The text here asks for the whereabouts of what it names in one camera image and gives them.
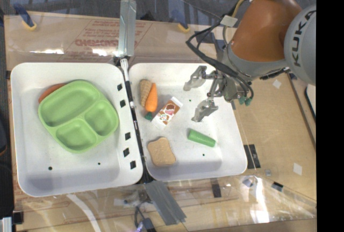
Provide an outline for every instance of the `green plate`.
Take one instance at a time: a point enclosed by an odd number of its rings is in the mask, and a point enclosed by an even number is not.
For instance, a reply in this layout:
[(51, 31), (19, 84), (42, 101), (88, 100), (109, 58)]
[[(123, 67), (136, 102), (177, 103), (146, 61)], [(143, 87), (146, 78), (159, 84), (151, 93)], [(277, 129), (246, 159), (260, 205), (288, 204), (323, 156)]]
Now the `green plate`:
[(39, 104), (39, 118), (55, 140), (72, 153), (82, 153), (110, 136), (118, 113), (90, 82), (76, 80), (57, 89)]

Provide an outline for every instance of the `black hole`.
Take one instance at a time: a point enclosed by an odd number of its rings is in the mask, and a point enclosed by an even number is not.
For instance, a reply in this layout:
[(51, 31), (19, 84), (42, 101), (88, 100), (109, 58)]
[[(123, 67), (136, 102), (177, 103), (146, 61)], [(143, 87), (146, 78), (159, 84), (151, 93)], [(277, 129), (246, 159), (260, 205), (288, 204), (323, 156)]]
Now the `black hole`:
[(132, 161), (130, 163), (130, 169), (134, 169), (136, 167), (136, 161)]
[(129, 155), (129, 148), (123, 150), (123, 155), (124, 155), (124, 157), (126, 157), (127, 155)]
[(126, 133), (126, 134), (125, 134), (125, 140), (128, 140), (128, 139), (130, 139), (130, 138), (131, 138), (130, 132), (129, 132), (129, 133)]

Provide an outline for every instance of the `black connector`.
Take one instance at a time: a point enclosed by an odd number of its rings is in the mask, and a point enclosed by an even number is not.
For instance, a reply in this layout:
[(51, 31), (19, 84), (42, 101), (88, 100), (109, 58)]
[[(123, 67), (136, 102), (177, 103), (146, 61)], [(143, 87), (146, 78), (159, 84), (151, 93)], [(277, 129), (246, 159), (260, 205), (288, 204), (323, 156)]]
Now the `black connector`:
[(154, 225), (151, 221), (150, 218), (145, 218), (143, 221), (142, 221), (144, 227), (146, 228), (147, 232), (156, 232), (155, 228), (154, 228)]

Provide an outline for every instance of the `toy bread slice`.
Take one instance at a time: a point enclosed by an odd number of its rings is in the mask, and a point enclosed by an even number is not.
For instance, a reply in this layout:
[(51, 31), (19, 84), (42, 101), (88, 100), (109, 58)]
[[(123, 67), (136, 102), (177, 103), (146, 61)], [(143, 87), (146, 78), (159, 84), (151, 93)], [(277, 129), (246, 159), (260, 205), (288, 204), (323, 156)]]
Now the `toy bread slice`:
[(176, 162), (170, 143), (165, 137), (150, 142), (147, 148), (155, 166), (171, 165)]

